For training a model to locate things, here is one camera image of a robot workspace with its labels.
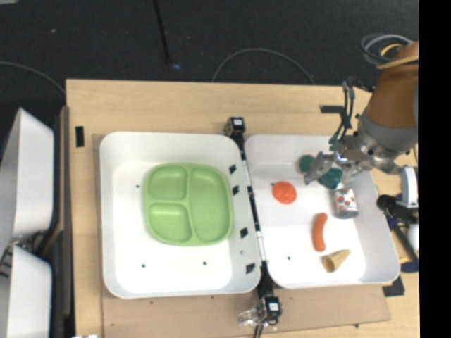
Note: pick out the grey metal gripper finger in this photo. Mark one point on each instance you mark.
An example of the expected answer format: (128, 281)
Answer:
(319, 167)
(349, 175)

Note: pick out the orange sausage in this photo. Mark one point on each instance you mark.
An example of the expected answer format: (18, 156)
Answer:
(319, 231)

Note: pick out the green divided plate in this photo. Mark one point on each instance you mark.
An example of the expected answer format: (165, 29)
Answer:
(208, 206)

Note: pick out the teal lumpy toy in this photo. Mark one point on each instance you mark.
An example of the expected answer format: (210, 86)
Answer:
(333, 178)

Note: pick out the black cylinder on white bracket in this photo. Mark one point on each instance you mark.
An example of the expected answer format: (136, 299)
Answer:
(408, 185)

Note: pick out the orange-red round toy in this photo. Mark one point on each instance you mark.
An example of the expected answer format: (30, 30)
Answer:
(284, 192)

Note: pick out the thin black and white rod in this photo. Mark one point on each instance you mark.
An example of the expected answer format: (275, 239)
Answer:
(252, 199)

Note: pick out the white can with red print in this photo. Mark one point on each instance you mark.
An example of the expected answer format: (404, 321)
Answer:
(346, 203)

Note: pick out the white plastic tray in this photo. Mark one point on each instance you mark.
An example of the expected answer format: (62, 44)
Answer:
(176, 269)
(299, 231)

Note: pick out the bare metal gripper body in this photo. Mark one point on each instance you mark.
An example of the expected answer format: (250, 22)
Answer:
(370, 155)

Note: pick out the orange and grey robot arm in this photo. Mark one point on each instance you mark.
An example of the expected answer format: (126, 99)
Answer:
(391, 93)

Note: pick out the tan ice cream cone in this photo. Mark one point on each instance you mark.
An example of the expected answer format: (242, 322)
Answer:
(334, 260)

